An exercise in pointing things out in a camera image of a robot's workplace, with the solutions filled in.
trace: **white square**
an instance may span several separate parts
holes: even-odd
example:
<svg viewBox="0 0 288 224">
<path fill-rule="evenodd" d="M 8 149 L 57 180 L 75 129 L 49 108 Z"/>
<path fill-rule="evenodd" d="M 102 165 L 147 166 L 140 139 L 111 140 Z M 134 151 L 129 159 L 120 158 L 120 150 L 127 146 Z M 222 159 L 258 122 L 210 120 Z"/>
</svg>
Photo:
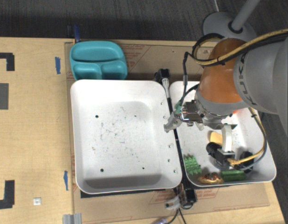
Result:
<svg viewBox="0 0 288 224">
<path fill-rule="evenodd" d="M 41 205 L 41 197 L 33 198 L 33 205 L 34 206 Z"/>
</svg>

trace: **teal plastic bowl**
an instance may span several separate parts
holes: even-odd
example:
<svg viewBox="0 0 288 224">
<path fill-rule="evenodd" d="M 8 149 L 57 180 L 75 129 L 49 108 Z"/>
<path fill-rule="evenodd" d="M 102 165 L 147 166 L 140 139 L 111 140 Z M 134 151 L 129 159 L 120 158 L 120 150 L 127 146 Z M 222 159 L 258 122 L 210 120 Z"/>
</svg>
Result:
<svg viewBox="0 0 288 224">
<path fill-rule="evenodd" d="M 70 50 L 69 58 L 76 80 L 124 80 L 127 77 L 124 53 L 114 42 L 76 43 Z"/>
</svg>

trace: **wooden table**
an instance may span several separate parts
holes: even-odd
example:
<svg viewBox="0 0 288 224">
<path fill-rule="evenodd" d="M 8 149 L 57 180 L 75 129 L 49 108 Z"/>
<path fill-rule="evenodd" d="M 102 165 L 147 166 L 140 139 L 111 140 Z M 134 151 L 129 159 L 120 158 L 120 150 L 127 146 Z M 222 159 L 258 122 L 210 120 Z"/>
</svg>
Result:
<svg viewBox="0 0 288 224">
<path fill-rule="evenodd" d="M 7 71 L 6 60 L 0 59 L 0 83 L 9 84 L 8 110 L 0 110 L 0 199 L 4 181 L 15 180 L 15 204 L 0 210 L 0 223 L 62 223 L 63 214 L 74 213 L 65 71 L 68 42 L 72 40 L 0 38 L 0 52 L 15 56 L 15 71 Z M 192 42 L 154 44 L 192 46 Z M 60 59 L 60 74 L 56 59 Z M 189 224 L 284 223 L 272 183 L 266 183 L 265 189 L 270 206 L 186 215 L 185 219 Z M 41 197 L 41 205 L 34 205 L 36 197 Z"/>
</svg>

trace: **metal rod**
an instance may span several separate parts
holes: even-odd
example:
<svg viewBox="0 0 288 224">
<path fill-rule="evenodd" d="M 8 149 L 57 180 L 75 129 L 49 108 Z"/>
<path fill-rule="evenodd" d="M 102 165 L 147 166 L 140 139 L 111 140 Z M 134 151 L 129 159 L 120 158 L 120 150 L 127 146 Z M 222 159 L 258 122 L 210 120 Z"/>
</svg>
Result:
<svg viewBox="0 0 288 224">
<path fill-rule="evenodd" d="M 246 23 L 247 19 L 254 11 L 256 6 L 259 4 L 260 0 L 247 0 L 243 7 L 241 8 L 240 12 L 233 20 L 231 27 L 235 31 L 239 31 L 243 25 Z"/>
</svg>

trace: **brown shiny object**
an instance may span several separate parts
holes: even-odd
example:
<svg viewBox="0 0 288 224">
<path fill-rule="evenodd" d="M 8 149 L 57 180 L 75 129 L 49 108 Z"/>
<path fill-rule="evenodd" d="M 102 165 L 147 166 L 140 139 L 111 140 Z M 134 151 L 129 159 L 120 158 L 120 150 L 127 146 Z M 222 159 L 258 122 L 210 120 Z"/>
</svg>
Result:
<svg viewBox="0 0 288 224">
<path fill-rule="evenodd" d="M 244 43 L 244 41 L 234 38 L 222 40 L 213 48 L 209 59 L 216 59 L 225 55 Z M 199 85 L 199 92 L 204 99 L 216 103 L 242 101 L 233 80 L 235 60 L 236 58 L 226 62 L 225 65 L 204 68 Z"/>
</svg>

